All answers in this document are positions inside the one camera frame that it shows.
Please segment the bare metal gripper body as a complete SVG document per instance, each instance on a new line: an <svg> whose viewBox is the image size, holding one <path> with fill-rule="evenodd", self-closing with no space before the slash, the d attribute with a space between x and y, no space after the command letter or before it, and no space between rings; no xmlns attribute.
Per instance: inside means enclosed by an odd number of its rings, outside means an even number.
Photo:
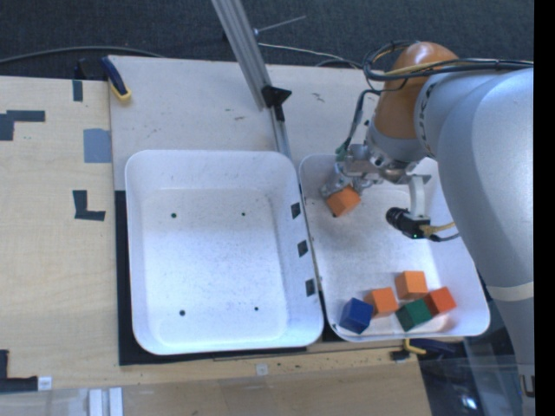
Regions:
<svg viewBox="0 0 555 416"><path fill-rule="evenodd" d="M370 186L388 181L395 185L407 184L409 174L417 166L416 161L393 159L377 147L365 144L341 144L336 149L336 172L353 180L368 180Z"/></svg>

